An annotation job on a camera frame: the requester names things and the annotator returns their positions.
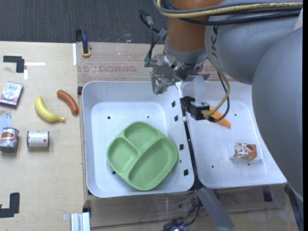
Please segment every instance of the dark gray floor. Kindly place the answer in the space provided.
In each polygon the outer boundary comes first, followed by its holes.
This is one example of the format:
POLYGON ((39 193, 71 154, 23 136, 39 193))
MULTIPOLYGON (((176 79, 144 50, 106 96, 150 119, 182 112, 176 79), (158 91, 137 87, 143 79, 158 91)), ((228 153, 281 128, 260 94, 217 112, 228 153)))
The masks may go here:
POLYGON ((87 31, 92 42, 150 43, 150 30, 139 9, 154 26, 167 26, 152 0, 0 0, 0 40, 75 42, 75 32, 87 31))

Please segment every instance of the small box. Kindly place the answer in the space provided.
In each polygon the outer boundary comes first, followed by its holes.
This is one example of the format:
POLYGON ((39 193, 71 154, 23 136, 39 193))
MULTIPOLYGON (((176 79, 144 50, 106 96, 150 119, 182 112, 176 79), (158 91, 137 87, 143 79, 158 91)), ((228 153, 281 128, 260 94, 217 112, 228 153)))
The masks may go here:
POLYGON ((0 104, 17 107, 22 91, 23 84, 7 81, 0 97, 0 104))
POLYGON ((229 146, 230 159, 254 160, 257 154, 257 145, 248 143, 233 143, 229 146))

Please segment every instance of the yellow cable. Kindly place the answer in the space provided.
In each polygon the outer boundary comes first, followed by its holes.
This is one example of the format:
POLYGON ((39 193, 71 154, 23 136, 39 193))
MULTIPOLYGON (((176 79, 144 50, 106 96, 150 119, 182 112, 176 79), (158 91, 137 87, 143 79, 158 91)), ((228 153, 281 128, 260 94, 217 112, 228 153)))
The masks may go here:
POLYGON ((225 94, 225 96, 221 99, 221 101, 219 102, 219 104, 212 110, 203 110, 202 114, 205 118, 210 117, 211 115, 213 115, 221 106, 222 104, 226 101, 226 99, 228 98, 228 95, 230 93, 230 84, 227 81, 226 77, 224 76, 224 74, 218 69, 216 68, 217 72, 221 75, 223 81, 226 83, 227 86, 227 92, 225 94))
MULTIPOLYGON (((156 1, 159 7, 161 7, 160 1, 161 0, 156 1)), ((230 6, 226 8, 212 9, 212 10, 192 12, 192 13, 167 13, 161 10, 159 10, 159 12, 165 16, 172 17, 172 18, 190 18, 190 17, 198 17, 198 16, 210 16, 210 15, 219 14, 219 13, 243 11, 243 10, 248 10, 248 9, 284 8, 284 7, 296 7, 296 6, 303 6, 303 3, 302 2, 266 2, 266 3, 247 4, 247 5, 235 5, 235 6, 230 6)))

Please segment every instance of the tin can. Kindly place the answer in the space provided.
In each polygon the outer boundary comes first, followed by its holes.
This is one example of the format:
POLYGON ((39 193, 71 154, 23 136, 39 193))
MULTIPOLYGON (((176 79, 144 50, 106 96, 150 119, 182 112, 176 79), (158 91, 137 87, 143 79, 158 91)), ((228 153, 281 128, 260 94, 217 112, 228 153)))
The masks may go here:
POLYGON ((48 147, 49 131, 28 131, 27 147, 48 147))
POLYGON ((4 128, 1 134, 0 151, 13 153, 17 151, 19 131, 15 128, 4 128))

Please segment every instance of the wooden table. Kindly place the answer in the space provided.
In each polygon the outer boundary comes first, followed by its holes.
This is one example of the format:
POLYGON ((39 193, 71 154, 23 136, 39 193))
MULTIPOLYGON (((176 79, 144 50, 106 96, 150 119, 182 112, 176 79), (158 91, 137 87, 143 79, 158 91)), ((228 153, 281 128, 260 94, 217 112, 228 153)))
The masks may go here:
MULTIPOLYGON (((108 49, 108 44, 103 43, 103 48, 108 49)), ((137 49, 146 50, 144 45, 137 49)), ((56 94, 59 89, 65 90, 81 103, 81 96, 77 94, 77 67, 73 65, 73 44, 0 42, 0 54, 22 56, 28 63, 46 63, 46 66, 29 66, 28 80, 24 80, 24 74, 16 72, 15 64, 0 61, 0 92, 6 81, 24 85, 17 108, 0 105, 0 110, 11 111, 12 127, 20 131, 17 153, 0 153, 2 208, 9 207, 11 193, 20 193, 19 213, 13 218, 0 218, 0 231, 69 231, 70 214, 82 212, 87 196, 80 127, 83 116, 82 113, 72 115, 68 105, 56 94), (65 122, 49 123, 38 116, 34 108, 37 95, 42 96, 51 111, 65 116, 65 122), (35 130, 50 132, 48 149, 27 148, 26 134, 35 130)), ((237 230, 243 231, 297 229, 288 198, 282 208, 231 213, 230 218, 237 230)), ((162 230, 166 223, 163 220, 93 230, 156 231, 162 230)), ((196 219, 190 230, 217 229, 209 216, 203 216, 196 219)))

